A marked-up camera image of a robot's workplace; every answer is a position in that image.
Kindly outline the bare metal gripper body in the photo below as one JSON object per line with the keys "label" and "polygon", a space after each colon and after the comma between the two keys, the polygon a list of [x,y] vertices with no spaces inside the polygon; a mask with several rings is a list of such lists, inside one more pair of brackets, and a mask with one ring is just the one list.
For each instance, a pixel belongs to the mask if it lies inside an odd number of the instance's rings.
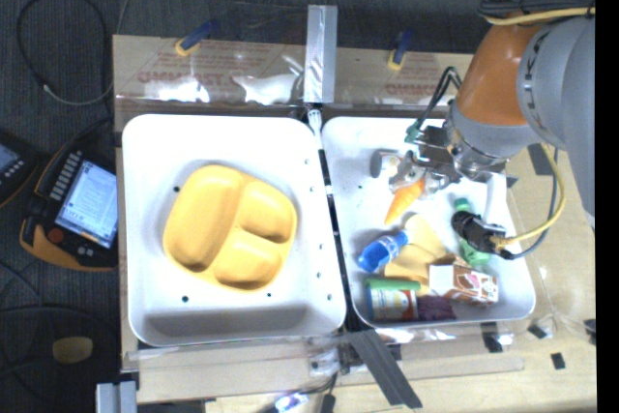
{"label": "bare metal gripper body", "polygon": [[427,126],[413,143],[417,163],[448,183],[457,183],[461,178],[485,183],[492,174],[504,170],[502,158],[477,150],[453,127]]}

